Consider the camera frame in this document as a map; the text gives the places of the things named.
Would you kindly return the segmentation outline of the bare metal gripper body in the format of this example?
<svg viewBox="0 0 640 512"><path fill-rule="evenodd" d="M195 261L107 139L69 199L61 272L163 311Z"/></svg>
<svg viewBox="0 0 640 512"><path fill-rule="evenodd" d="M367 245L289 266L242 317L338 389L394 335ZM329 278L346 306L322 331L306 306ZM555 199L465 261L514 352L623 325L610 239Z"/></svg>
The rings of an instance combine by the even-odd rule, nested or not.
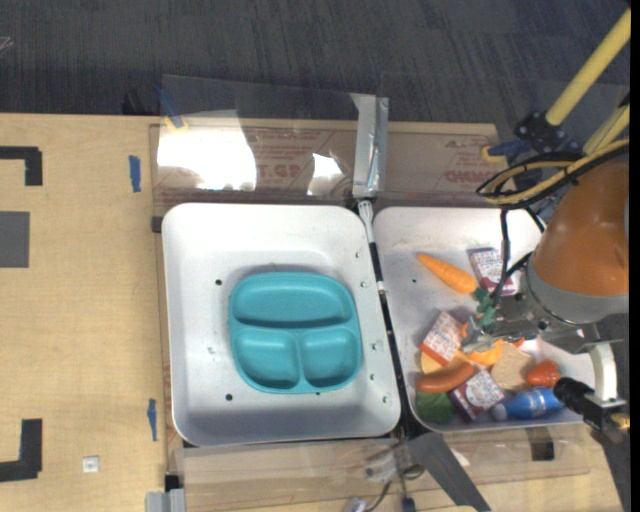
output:
<svg viewBox="0 0 640 512"><path fill-rule="evenodd" d="M530 292L500 296L491 334L512 343L536 339L539 335L537 303Z"/></svg>

